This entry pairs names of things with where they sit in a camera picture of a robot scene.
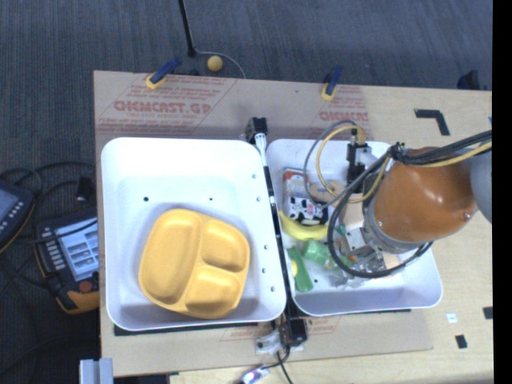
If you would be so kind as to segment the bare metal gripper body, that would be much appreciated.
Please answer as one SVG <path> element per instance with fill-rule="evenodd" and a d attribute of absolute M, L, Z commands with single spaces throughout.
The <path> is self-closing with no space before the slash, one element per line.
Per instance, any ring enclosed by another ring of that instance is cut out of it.
<path fill-rule="evenodd" d="M 387 270 L 382 253 L 365 240 L 360 227 L 346 231 L 343 255 L 348 260 L 347 266 L 357 276 L 376 276 Z"/>

